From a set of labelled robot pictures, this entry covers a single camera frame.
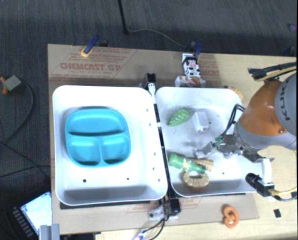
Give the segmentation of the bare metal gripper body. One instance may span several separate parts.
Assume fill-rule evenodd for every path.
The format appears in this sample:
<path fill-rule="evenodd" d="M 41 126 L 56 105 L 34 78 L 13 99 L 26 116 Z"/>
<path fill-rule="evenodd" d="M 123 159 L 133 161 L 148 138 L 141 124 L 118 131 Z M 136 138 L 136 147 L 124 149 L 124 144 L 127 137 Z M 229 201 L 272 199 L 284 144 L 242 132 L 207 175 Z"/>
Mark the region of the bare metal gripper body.
<path fill-rule="evenodd" d="M 217 137 L 215 146 L 217 150 L 225 157 L 232 155 L 242 155 L 244 151 L 244 146 L 236 142 L 236 138 L 232 134 L 220 135 Z"/>

